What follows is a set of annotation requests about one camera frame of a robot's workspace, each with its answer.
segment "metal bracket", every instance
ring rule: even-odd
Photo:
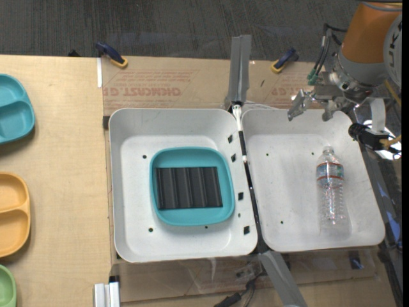
[[[375,132],[385,132],[386,109],[383,98],[368,98],[372,113],[372,130]]]
[[[230,55],[229,91],[225,107],[229,109],[232,102],[244,104],[249,89],[249,61],[251,52],[251,35],[233,37]]]
[[[109,284],[97,283],[93,288],[94,307],[121,307],[120,283],[110,276]]]
[[[307,307],[307,303],[302,297],[281,254],[275,251],[266,251],[258,256],[284,307]]]
[[[293,101],[292,107],[287,110],[288,120],[293,120],[294,117],[301,115],[311,105],[313,97],[309,92],[305,92],[303,89],[298,91]]]

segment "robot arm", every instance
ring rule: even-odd
[[[298,92],[288,110],[288,119],[291,121],[302,114],[313,100],[324,106],[324,121],[331,119],[336,111],[348,113],[368,102],[373,118],[381,119],[380,125],[372,130],[355,126],[350,129],[350,134],[359,141],[365,137],[367,146],[382,150],[383,145],[379,142],[388,138],[383,132],[384,120],[382,126],[385,109],[379,103],[373,103],[372,94],[388,78],[401,86],[402,0],[360,1],[362,3],[351,20],[331,72],[321,72],[321,67],[333,36],[332,30],[338,29],[324,28],[319,60],[307,77],[313,89]]]

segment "bottle cap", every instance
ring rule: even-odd
[[[326,152],[326,151],[334,153],[334,148],[332,148],[331,146],[324,146],[322,152]]]

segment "teal divided plate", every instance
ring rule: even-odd
[[[23,85],[0,74],[0,144],[28,135],[34,127],[33,107]]]
[[[17,291],[13,274],[0,265],[0,307],[16,307]]]
[[[216,167],[219,178],[221,207],[159,209],[157,205],[157,168]],[[150,162],[152,204],[158,217],[175,226],[201,226],[225,221],[235,209],[233,183],[229,166],[220,152],[211,148],[168,148],[157,152]]]

